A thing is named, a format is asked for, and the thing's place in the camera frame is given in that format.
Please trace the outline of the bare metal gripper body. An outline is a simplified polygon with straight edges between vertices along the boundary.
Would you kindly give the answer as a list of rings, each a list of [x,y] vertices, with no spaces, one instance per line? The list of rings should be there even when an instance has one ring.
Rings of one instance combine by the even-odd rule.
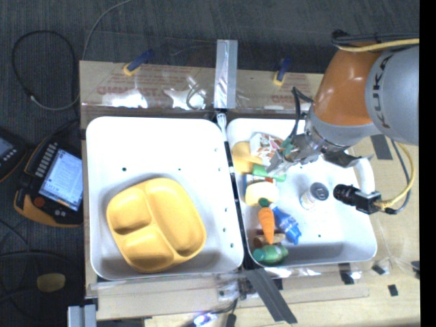
[[[316,132],[289,135],[281,144],[281,155],[286,162],[307,164],[326,152],[326,142]]]

